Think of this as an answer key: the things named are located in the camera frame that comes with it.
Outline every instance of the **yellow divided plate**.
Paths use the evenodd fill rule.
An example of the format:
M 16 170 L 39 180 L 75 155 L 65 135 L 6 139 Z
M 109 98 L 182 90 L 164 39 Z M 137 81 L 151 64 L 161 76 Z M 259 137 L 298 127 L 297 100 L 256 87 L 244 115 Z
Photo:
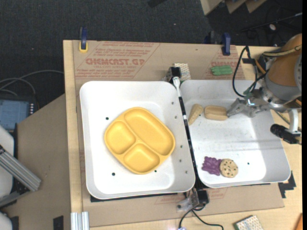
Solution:
M 172 132 L 151 112 L 131 108 L 105 131 L 110 152 L 130 171 L 146 174 L 167 159 L 175 148 Z

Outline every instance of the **white tray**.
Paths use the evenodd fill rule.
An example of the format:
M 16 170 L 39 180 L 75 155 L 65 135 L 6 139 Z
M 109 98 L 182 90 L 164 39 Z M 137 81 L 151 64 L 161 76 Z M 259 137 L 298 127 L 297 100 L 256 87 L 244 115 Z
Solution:
M 98 199 L 186 192 L 195 183 L 189 144 L 175 87 L 167 82 L 90 81 L 80 89 L 86 185 Z M 126 169 L 107 149 L 104 132 L 121 113 L 143 107 L 174 134 L 176 146 L 156 172 Z
M 243 93 L 251 83 L 237 80 L 236 88 Z M 188 80 L 182 83 L 181 92 L 187 116 L 194 104 L 228 109 L 237 98 L 230 80 Z M 286 181 L 291 171 L 281 140 L 270 132 L 272 124 L 270 111 L 254 118 L 240 113 L 225 121 L 206 119 L 202 113 L 189 126 L 200 180 L 213 188 Z M 238 175 L 226 178 L 203 171 L 205 156 L 234 160 Z

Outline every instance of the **blue clamp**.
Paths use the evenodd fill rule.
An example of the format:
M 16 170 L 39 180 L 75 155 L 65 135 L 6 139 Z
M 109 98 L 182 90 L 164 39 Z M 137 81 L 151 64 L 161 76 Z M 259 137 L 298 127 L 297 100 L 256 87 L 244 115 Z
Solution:
M 86 53 L 88 50 L 88 44 L 86 42 L 87 38 L 87 28 L 81 27 L 80 28 L 80 42 L 79 42 L 79 51 L 81 53 Z
M 229 33 L 224 33 L 222 35 L 222 43 L 223 43 L 223 47 L 222 47 L 222 53 L 225 56 L 229 56 L 230 55 L 230 35 Z

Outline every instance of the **black floor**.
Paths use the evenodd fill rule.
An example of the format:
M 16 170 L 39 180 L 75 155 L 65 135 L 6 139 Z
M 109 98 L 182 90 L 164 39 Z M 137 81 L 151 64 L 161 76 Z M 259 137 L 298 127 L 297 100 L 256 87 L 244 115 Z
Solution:
M 267 27 L 240 31 L 298 12 L 302 0 L 268 0 L 253 13 L 242 5 L 232 14 L 221 3 L 208 16 L 200 0 L 0 0 L 0 89 L 7 78 L 63 71 L 62 40 L 78 39 L 81 26 L 87 27 L 90 40 L 201 44 L 214 31 L 217 40 L 228 32 L 235 45 L 282 46 L 301 32 L 302 16 L 278 24 L 274 33 Z M 60 73 L 43 72 L 25 80 L 36 90 L 41 107 L 64 93 Z M 0 94 L 13 94 L 8 91 L 33 92 L 22 81 Z

